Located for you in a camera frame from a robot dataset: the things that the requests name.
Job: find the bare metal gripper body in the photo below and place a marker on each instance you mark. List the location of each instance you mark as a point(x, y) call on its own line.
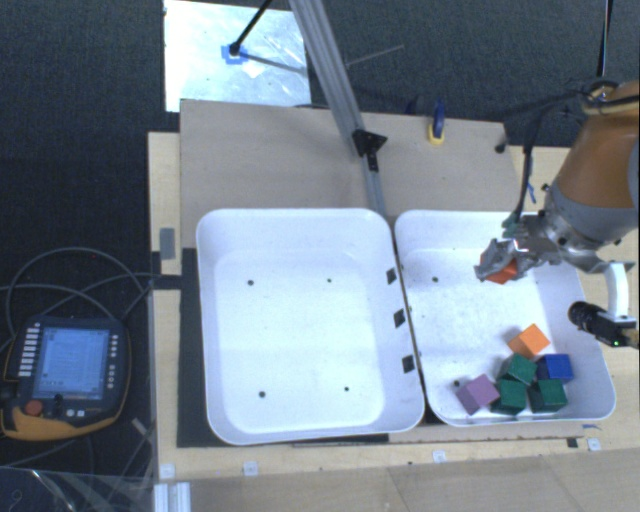
point(547, 245)

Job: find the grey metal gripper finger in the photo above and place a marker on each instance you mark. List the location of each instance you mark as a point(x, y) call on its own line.
point(525, 265)
point(492, 257)

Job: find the red cube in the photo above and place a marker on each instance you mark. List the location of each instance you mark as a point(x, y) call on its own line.
point(505, 274)

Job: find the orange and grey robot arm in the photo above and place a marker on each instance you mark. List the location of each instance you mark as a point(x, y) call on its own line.
point(597, 165)

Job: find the white plastic tray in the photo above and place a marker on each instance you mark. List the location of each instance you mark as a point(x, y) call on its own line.
point(300, 325)
point(460, 325)

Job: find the orange cube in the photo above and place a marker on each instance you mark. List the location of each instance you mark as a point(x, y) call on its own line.
point(530, 341)

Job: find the green cube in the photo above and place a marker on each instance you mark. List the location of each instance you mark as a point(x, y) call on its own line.
point(549, 395)
point(521, 368)
point(511, 396)

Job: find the blue cube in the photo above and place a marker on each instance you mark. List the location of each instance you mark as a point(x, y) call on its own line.
point(557, 367)

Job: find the purple cube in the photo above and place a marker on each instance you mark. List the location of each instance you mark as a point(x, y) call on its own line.
point(477, 394)

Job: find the black cylinder on white bracket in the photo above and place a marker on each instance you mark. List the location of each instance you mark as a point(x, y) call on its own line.
point(617, 320)

